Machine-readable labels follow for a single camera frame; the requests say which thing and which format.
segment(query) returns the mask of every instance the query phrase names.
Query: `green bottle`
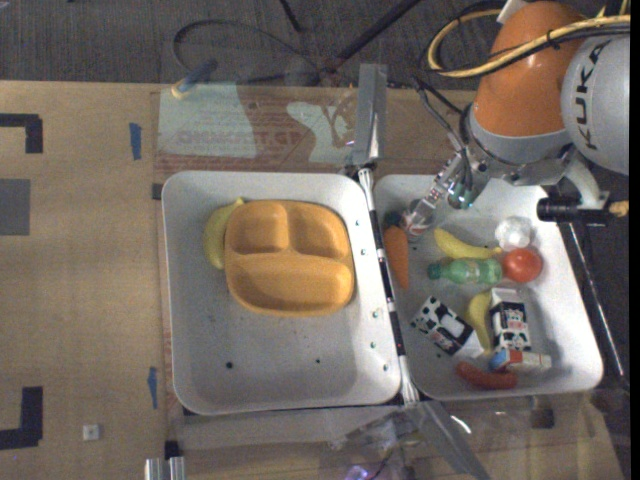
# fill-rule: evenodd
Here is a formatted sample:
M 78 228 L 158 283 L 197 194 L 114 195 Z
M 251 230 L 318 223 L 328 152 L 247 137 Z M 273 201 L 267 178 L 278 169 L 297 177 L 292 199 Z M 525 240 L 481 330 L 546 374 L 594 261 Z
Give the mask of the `green bottle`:
M 494 258 L 461 258 L 451 263 L 432 263 L 427 267 L 429 279 L 444 277 L 456 284 L 497 284 L 502 280 L 502 265 Z

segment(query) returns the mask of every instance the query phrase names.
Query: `yellow plate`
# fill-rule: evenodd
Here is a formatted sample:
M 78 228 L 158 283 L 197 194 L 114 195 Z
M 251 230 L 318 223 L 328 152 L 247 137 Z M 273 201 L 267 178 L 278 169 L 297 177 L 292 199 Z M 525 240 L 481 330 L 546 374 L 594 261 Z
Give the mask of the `yellow plate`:
M 225 272 L 234 298 L 258 313 L 328 315 L 353 295 L 351 245 L 332 210 L 298 201 L 251 201 L 225 233 Z

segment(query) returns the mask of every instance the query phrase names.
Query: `banana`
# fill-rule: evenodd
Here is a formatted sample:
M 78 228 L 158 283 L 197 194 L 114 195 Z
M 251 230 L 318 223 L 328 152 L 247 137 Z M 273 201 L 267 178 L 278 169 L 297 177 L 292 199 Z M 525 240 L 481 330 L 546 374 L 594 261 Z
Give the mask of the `banana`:
M 241 197 L 233 203 L 216 208 L 204 227 L 202 237 L 204 253 L 209 262 L 217 269 L 224 269 L 224 232 L 229 217 L 238 206 L 244 204 Z
M 486 247 L 477 247 L 468 244 L 442 228 L 435 228 L 433 230 L 433 236 L 436 240 L 436 245 L 442 252 L 453 259 L 473 258 L 486 260 L 502 252 L 500 247 L 488 249 Z
M 491 346 L 491 336 L 489 335 L 489 329 L 487 326 L 487 312 L 491 306 L 491 291 L 486 290 L 480 292 L 469 302 L 469 306 L 465 311 L 462 319 L 474 328 L 478 335 L 478 340 L 482 348 L 484 348 L 485 354 L 491 352 L 493 347 Z

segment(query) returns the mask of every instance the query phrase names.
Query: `red ball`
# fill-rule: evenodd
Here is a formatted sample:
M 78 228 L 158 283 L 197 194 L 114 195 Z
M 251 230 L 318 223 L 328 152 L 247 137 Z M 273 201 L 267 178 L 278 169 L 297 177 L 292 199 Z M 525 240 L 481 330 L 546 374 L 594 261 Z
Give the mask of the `red ball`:
M 540 275 L 542 258 L 532 249 L 514 249 L 502 260 L 502 273 L 517 283 L 528 283 Z

